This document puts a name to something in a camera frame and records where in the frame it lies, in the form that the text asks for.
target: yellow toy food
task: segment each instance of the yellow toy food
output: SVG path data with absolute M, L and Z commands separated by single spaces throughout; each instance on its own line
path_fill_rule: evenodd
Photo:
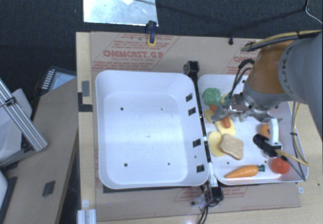
M 221 151 L 220 144 L 222 142 L 222 135 L 219 132 L 211 132 L 208 136 L 208 145 L 210 147 L 210 152 L 215 157 L 222 157 L 226 154 Z
M 269 139 L 270 137 L 269 124 L 265 123 L 262 126 L 260 126 L 259 133 Z
M 210 123 L 212 123 L 211 116 L 214 115 L 214 112 L 211 109 L 209 109 L 209 110 L 205 110 L 203 112 L 203 114 L 204 114 L 204 117 L 206 118 L 206 120 L 208 120 Z
M 231 134 L 232 136 L 235 136 L 236 135 L 236 129 L 234 127 L 233 121 L 232 121 L 232 119 L 230 117 L 228 117 L 228 118 L 229 118 L 229 121 L 230 121 L 230 127 L 229 128 L 226 128 L 223 125 L 222 120 L 216 121 L 217 128 L 218 128 L 219 132 L 222 135 L 224 135 L 225 133 L 228 133 L 228 134 Z

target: toy carrot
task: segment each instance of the toy carrot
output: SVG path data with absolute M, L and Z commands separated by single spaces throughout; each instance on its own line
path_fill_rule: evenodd
M 217 105 L 211 104 L 210 105 L 210 110 L 212 110 L 213 112 L 215 112 L 218 109 Z
M 222 125 L 224 128 L 230 128 L 231 127 L 231 123 L 230 123 L 230 119 L 228 116 L 224 117 L 222 119 Z
M 259 171 L 264 172 L 264 165 L 246 165 L 237 170 L 234 170 L 226 175 L 226 178 L 246 178 L 253 177 L 258 174 Z

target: white bracket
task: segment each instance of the white bracket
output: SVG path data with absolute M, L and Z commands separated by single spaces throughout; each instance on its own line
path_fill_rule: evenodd
M 78 210 L 77 224 L 96 224 L 96 210 Z
M 207 137 L 203 136 L 204 142 L 207 142 Z M 212 162 L 208 163 L 208 181 L 211 187 L 218 187 L 218 180 L 216 179 L 214 172 L 213 172 L 213 164 Z
M 282 145 L 278 138 L 279 138 L 279 127 L 278 127 L 278 120 L 276 118 L 271 118 L 268 122 L 269 130 L 270 130 L 270 137 L 268 143 L 272 146 Z

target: cardboard sheet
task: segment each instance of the cardboard sheet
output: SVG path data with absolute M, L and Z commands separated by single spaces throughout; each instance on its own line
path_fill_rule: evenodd
M 91 33 L 93 132 L 95 156 L 96 215 L 98 221 L 159 216 L 200 214 L 192 199 L 201 194 L 199 187 L 116 191 L 103 187 L 98 177 L 97 119 L 95 78 L 107 69 L 155 72 L 182 72 L 187 61 L 198 61 L 199 76 L 235 74 L 245 58 L 253 53 L 240 52 L 249 39 L 157 36 L 157 45 L 147 45 L 147 35 L 130 33 Z M 301 206 L 294 183 L 224 187 L 224 200 L 209 212 L 263 210 Z

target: black clamp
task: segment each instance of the black clamp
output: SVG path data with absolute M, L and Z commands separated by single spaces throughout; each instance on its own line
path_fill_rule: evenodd
M 232 34 L 229 39 L 229 45 L 233 45 L 234 35 Z
M 17 102 L 16 98 L 15 97 L 11 97 L 8 100 L 6 100 L 4 104 L 0 105 L 0 107 L 3 107 L 5 105 L 6 106 L 11 106 L 11 105 L 13 105 L 16 102 Z
M 268 138 L 261 135 L 261 134 L 256 134 L 253 136 L 253 142 L 254 144 L 257 145 L 259 149 L 262 149 L 263 152 L 269 156 L 269 157 L 277 157 L 277 149 L 282 149 L 281 145 L 271 145 L 268 143 Z
M 144 33 L 149 34 L 148 36 L 148 45 L 155 46 L 156 45 L 156 31 L 157 31 L 157 22 L 150 20 L 146 26 Z

